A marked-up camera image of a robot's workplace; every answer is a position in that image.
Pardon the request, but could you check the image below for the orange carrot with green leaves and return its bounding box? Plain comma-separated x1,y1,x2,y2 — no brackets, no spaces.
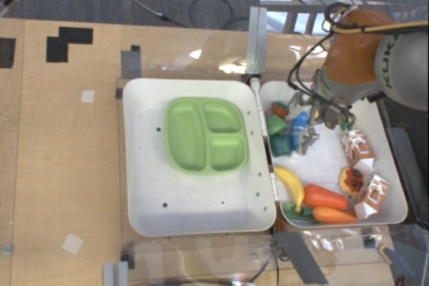
284,202,358,224

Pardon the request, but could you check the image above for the red and green toy strawberry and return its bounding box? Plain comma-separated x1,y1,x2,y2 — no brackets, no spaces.
271,101,290,119

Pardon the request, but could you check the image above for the green divided plate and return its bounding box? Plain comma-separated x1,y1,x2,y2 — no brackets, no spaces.
164,96,249,176

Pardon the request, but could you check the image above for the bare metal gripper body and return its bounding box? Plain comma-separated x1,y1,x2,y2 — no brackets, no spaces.
308,93,355,130

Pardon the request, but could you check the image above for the white plastic tray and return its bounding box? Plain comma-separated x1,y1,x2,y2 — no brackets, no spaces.
259,80,410,229
121,78,278,238

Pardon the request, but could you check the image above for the thin black and white rod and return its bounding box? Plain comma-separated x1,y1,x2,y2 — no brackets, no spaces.
249,76,281,206

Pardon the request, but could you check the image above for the dark green toy pepper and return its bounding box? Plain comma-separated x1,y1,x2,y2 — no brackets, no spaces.
269,134,292,158

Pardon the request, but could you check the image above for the white and orange carton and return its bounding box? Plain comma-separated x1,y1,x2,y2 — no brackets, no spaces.
341,129,375,175
353,173,390,221

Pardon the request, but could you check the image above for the large orange carrot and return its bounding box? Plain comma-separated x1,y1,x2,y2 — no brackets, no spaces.
302,184,351,211

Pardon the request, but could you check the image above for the yellow pasta with meatballs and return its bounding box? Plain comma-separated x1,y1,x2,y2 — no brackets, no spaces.
338,166,365,199

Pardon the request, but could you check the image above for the light green toy pepper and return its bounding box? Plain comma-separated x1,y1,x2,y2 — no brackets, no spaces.
265,114,288,137

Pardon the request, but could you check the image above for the yellow banana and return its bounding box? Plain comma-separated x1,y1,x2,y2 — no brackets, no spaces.
273,165,306,213

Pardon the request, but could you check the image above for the blue and white bottle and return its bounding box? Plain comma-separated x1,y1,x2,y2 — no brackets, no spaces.
289,111,310,159

